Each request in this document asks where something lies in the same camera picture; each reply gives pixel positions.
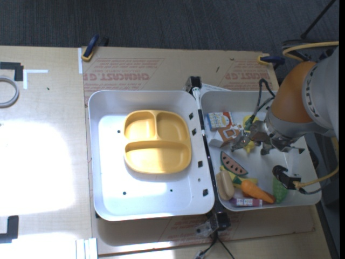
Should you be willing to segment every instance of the yellow divided plate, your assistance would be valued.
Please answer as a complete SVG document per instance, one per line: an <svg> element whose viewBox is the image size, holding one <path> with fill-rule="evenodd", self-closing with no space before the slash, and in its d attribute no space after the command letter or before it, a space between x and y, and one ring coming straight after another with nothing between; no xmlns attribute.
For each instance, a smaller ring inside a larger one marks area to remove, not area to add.
<svg viewBox="0 0 345 259"><path fill-rule="evenodd" d="M191 161L188 126L174 112L140 110L127 115L124 134L128 167L149 174L171 174Z"/></svg>

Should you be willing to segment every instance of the blue clamp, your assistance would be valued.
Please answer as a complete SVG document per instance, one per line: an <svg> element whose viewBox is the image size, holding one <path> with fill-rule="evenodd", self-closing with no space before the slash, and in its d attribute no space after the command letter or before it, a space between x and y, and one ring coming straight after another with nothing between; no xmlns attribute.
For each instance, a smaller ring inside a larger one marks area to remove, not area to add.
<svg viewBox="0 0 345 259"><path fill-rule="evenodd" d="M90 59L93 56L93 48L96 46L96 43L98 41L99 34L96 33L94 36L91 38L87 48L85 49L84 53L81 55L81 59L85 62L89 62Z"/></svg>
<svg viewBox="0 0 345 259"><path fill-rule="evenodd" d="M262 64L262 65L268 65L269 63L274 63L274 69L276 69L279 65L282 65L285 63L285 58L278 57L278 56L267 56L267 57L258 56L257 62L258 64Z"/></svg>

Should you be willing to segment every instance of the small package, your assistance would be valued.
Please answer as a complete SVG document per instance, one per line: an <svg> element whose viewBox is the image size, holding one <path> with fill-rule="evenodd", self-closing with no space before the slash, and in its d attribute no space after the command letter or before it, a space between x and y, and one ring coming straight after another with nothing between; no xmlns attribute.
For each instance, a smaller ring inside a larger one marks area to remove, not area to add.
<svg viewBox="0 0 345 259"><path fill-rule="evenodd" d="M261 199L252 199L249 197L246 197L244 199L237 199L233 197L229 200L230 203L236 206L242 206L242 207L259 207L263 206L263 200Z"/></svg>
<svg viewBox="0 0 345 259"><path fill-rule="evenodd" d="M233 125L231 112L212 112L207 114L210 130L216 131L219 128Z"/></svg>
<svg viewBox="0 0 345 259"><path fill-rule="evenodd" d="M211 131L208 135L208 144L218 148L224 147L231 141L234 141L234 139L240 134L241 129L242 126L238 124Z"/></svg>

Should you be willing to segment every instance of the toy watermelon slice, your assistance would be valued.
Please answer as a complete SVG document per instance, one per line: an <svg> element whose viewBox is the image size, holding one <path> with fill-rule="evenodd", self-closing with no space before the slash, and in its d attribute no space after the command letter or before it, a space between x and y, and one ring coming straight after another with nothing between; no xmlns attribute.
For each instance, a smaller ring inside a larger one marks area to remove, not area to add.
<svg viewBox="0 0 345 259"><path fill-rule="evenodd" d="M220 153L220 161L228 171L234 173L237 176L243 176L248 174L245 168L243 168L239 163L234 161L229 155L227 155L223 151Z"/></svg>

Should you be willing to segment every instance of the wooden table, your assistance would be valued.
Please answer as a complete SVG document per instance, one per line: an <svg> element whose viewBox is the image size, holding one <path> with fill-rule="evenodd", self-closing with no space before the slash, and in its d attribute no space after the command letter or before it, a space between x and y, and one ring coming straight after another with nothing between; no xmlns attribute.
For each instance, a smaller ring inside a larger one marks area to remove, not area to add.
<svg viewBox="0 0 345 259"><path fill-rule="evenodd" d="M94 237L78 49L0 46L0 62L18 62L29 70L25 82L17 82L18 101L0 108L0 234L6 232L8 216L19 216L18 239L0 244L0 257L75 258L75 241ZM0 76L13 78L11 72L0 70ZM0 83L0 102L11 91ZM330 258L316 208L308 206L308 210L313 231L249 235L225 245L235 258ZM208 246L104 258L187 259ZM230 258L219 243L208 257Z"/></svg>

